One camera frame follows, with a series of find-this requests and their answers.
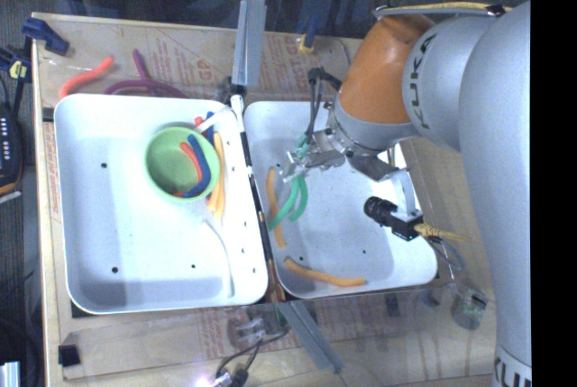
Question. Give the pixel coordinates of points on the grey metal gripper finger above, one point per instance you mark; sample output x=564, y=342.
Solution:
x=295, y=173
x=297, y=157

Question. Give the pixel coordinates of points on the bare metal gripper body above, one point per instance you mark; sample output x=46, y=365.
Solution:
x=328, y=156

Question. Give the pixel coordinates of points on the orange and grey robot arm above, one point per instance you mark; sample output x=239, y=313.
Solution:
x=478, y=114

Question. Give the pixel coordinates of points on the thin black and white rod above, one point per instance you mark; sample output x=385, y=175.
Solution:
x=253, y=187

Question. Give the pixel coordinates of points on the white plastic tray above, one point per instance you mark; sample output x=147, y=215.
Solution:
x=149, y=250
x=351, y=236

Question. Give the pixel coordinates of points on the green bowl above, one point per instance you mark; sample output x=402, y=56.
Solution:
x=164, y=164

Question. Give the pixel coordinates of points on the brown cardboard board, red print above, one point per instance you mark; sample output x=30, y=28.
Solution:
x=135, y=340

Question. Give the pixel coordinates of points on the black cylinder on white bracket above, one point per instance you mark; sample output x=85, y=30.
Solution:
x=388, y=214

